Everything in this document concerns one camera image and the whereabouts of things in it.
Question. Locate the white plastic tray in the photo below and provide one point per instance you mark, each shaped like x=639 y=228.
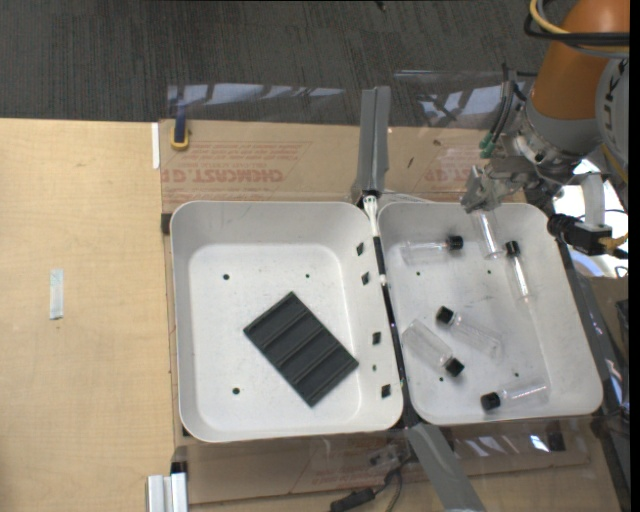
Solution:
x=280 y=415
x=480 y=295

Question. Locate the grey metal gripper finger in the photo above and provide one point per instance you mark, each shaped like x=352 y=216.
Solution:
x=492 y=199
x=472 y=192

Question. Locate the clear plastic bottle black cap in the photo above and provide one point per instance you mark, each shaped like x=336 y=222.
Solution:
x=472 y=334
x=425 y=251
x=519 y=277
x=520 y=393
x=427 y=345

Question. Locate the thin black and white rod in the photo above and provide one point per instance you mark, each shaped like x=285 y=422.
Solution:
x=381 y=260

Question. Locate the brown cardboard board red print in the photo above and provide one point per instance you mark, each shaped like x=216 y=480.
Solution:
x=280 y=165

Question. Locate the clear plastic bottle without cap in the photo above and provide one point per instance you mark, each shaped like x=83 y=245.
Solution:
x=487 y=237

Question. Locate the dark grey ribbed rack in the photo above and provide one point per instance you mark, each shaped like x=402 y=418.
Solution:
x=301 y=349

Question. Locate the black cylinder on white bracket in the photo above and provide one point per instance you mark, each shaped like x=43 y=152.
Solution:
x=582 y=235

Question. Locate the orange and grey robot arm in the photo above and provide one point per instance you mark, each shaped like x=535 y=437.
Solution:
x=575 y=75

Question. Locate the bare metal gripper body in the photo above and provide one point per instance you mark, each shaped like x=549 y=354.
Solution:
x=525 y=167

